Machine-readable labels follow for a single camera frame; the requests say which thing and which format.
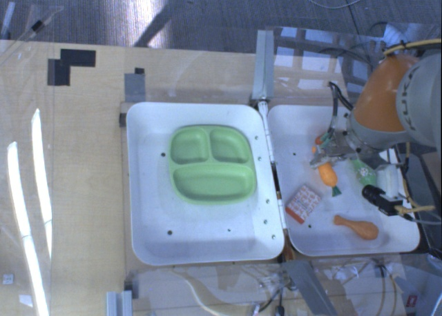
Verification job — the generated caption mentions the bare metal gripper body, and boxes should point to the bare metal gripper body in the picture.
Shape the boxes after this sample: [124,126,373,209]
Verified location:
[323,130,376,166]

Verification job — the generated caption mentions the orange carrot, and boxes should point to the orange carrot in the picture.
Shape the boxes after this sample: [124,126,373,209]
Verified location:
[317,162,343,198]

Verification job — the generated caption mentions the orange and white carton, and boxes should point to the orange and white carton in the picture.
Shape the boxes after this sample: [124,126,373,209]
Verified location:
[285,184,323,225]

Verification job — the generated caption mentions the thin black and white rod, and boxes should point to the thin black and white rod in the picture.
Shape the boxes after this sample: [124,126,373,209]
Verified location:
[258,100,288,230]

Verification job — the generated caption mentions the white plastic tray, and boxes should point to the white plastic tray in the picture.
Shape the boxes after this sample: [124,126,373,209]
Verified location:
[125,101,286,268]
[267,104,422,258]

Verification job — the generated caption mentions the orange chicken drumstick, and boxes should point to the orange chicken drumstick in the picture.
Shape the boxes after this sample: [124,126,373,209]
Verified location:
[333,214,380,241]

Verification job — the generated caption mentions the green divided plate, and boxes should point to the green divided plate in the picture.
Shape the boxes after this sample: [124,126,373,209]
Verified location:
[168,124,258,206]

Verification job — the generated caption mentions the black cylinder on white bracket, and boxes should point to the black cylinder on white bracket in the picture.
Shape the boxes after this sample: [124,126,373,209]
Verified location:
[361,164,405,217]

